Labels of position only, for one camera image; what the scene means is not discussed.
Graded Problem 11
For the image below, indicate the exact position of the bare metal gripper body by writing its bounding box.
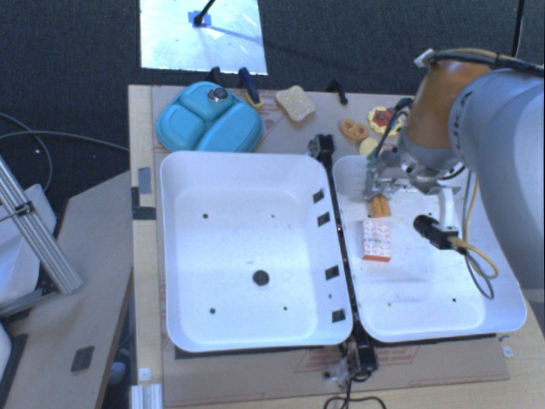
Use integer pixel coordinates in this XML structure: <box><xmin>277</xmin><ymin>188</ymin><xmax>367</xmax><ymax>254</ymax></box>
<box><xmin>376</xmin><ymin>148</ymin><xmax>456</xmax><ymax>196</ymax></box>

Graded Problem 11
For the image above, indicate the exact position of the orange toy carrot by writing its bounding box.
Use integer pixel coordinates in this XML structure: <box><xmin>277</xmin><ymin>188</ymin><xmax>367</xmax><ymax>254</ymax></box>
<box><xmin>368</xmin><ymin>194</ymin><xmax>392</xmax><ymax>219</ymax></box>

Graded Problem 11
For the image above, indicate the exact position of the yellow round biscuit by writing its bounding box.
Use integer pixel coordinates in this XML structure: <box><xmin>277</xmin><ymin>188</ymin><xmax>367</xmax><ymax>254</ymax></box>
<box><xmin>358</xmin><ymin>136</ymin><xmax>381</xmax><ymax>158</ymax></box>

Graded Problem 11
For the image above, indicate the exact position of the orange and white carton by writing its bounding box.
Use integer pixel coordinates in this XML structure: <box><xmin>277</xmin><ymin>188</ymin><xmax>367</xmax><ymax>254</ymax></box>
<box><xmin>361</xmin><ymin>218</ymin><xmax>393</xmax><ymax>263</ymax></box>

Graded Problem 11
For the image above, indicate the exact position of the thin black rod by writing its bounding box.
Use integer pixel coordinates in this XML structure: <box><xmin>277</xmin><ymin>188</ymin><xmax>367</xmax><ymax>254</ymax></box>
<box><xmin>319</xmin><ymin>145</ymin><xmax>372</xmax><ymax>360</ymax></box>

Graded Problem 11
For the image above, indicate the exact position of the orange toy pretzel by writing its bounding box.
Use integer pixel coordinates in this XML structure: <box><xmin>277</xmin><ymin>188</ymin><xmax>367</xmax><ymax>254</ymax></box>
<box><xmin>339</xmin><ymin>118</ymin><xmax>370</xmax><ymax>142</ymax></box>

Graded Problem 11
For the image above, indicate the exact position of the yellow and red toy pizza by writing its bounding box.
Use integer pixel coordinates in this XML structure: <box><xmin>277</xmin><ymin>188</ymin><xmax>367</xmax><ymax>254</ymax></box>
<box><xmin>366</xmin><ymin>105</ymin><xmax>409</xmax><ymax>138</ymax></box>

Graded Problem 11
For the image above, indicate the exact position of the white plastic tray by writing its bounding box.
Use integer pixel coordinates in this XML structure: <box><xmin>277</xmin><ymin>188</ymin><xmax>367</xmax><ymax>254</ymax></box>
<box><xmin>158</xmin><ymin>150</ymin><xmax>355</xmax><ymax>354</ymax></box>
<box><xmin>332</xmin><ymin>154</ymin><xmax>529</xmax><ymax>344</ymax></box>

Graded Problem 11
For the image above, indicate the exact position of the beige toy bread slice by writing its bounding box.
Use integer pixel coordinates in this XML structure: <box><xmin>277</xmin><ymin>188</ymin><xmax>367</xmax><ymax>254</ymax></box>
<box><xmin>274</xmin><ymin>84</ymin><xmax>318</xmax><ymax>124</ymax></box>

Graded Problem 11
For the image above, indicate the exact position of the blue divided plate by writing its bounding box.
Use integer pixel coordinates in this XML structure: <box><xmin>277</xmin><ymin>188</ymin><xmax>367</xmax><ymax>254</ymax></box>
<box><xmin>154</xmin><ymin>80</ymin><xmax>266</xmax><ymax>153</ymax></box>

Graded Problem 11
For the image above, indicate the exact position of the brown cardboard board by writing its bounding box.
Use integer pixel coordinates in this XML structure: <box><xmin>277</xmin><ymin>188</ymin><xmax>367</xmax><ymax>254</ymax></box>
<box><xmin>151</xmin><ymin>84</ymin><xmax>511</xmax><ymax>407</ymax></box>

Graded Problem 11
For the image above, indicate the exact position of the black cylinder on white bracket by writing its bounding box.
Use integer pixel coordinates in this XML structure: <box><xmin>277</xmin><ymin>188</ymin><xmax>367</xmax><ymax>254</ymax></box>
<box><xmin>412</xmin><ymin>187</ymin><xmax>462</xmax><ymax>251</ymax></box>

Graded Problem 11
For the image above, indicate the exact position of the black block with wires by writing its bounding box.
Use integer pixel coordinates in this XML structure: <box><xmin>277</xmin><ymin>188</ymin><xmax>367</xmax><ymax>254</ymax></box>
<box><xmin>307</xmin><ymin>133</ymin><xmax>338</xmax><ymax>160</ymax></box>
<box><xmin>322</xmin><ymin>342</ymin><xmax>379</xmax><ymax>385</ymax></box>

